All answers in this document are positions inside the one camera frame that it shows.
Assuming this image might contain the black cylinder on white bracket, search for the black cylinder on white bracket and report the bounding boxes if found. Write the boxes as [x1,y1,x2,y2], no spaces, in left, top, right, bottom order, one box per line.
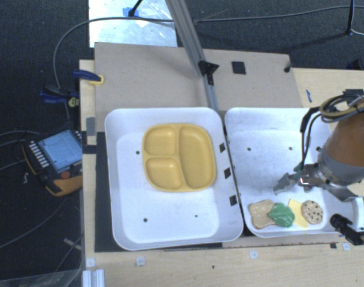
[329,196,364,246]

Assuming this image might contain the brown toast slice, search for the brown toast slice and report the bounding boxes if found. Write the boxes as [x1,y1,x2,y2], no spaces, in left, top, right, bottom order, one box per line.
[248,199,278,230]

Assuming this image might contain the green lettuce leaf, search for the green lettuce leaf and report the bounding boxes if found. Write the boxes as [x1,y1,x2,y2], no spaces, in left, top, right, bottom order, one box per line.
[268,202,296,228]

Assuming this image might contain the chocolate chip biscuit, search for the chocolate chip biscuit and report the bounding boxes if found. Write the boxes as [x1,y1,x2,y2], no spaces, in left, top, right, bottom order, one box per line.
[301,200,324,225]

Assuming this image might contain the yellow divided plate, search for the yellow divided plate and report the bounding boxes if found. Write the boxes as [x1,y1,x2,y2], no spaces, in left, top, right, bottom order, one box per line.
[142,123,217,193]

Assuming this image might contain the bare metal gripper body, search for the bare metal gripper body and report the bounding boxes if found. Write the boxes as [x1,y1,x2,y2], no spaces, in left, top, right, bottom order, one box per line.
[298,163,331,189]

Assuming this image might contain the yellow cheese slice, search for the yellow cheese slice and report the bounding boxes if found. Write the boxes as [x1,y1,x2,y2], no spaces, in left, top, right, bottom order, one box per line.
[287,199,310,229]

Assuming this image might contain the white plastic tray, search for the white plastic tray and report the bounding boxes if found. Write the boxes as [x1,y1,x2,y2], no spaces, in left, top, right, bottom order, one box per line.
[104,106,244,251]
[223,106,350,239]

